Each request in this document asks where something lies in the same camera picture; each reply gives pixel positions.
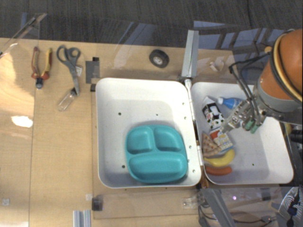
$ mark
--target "toy hot dog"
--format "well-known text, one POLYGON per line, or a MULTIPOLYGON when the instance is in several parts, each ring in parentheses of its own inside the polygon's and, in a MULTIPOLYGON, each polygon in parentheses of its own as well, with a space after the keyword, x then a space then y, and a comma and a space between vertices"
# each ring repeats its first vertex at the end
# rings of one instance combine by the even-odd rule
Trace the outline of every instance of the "toy hot dog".
POLYGON ((232 172, 232 168, 230 166, 226 166, 223 168, 214 168, 211 166, 205 166, 205 171, 207 174, 215 175, 215 176, 223 176, 232 172))

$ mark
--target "teal divided plate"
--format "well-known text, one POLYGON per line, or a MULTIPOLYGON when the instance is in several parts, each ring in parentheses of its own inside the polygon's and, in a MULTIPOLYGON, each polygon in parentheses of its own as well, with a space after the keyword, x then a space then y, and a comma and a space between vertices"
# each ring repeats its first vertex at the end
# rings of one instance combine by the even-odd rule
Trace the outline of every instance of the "teal divided plate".
POLYGON ((187 172, 187 156, 180 134, 165 125, 131 129, 125 140, 130 175, 139 182, 161 184, 179 180, 187 172))

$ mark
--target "gray-handled scissors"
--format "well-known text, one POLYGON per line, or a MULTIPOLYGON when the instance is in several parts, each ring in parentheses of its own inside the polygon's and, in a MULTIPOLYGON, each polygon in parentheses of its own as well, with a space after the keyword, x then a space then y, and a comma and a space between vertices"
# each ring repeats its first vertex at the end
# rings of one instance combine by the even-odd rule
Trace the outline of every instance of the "gray-handled scissors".
POLYGON ((74 82, 74 86, 75 86, 77 95, 79 95, 79 92, 80 92, 78 78, 77 78, 77 71, 76 71, 76 63, 77 63, 77 59, 79 58, 79 56, 80 56, 80 50, 75 47, 66 49, 64 45, 61 45, 57 49, 57 58, 62 64, 67 66, 67 68, 70 70, 70 73, 72 76, 72 81, 74 82), (64 50, 63 51, 64 60, 62 60, 59 55, 59 52, 62 49, 64 50))

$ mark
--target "red-handled pliers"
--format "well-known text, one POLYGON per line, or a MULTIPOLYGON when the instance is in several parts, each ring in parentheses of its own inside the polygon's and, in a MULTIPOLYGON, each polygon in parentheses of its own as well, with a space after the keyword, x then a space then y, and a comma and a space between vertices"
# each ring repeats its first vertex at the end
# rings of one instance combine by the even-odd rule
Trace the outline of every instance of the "red-handled pliers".
POLYGON ((46 52, 46 60, 45 60, 45 68, 42 74, 39 73, 38 68, 38 56, 39 56, 39 49, 38 47, 34 48, 33 58, 32 58, 32 78, 36 79, 36 88, 41 89, 43 85, 43 80, 49 79, 49 71, 51 70, 52 65, 52 49, 48 49, 46 52))

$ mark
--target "yellow banana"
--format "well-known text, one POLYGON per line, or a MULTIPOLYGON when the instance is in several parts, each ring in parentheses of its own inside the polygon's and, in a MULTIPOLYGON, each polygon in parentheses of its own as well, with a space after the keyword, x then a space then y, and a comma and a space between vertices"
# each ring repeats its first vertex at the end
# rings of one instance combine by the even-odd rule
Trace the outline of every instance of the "yellow banana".
POLYGON ((235 156, 235 151, 233 149, 230 149, 225 153, 224 156, 219 158, 206 158, 204 157, 204 161, 208 162, 214 167, 223 167, 231 163, 235 156))

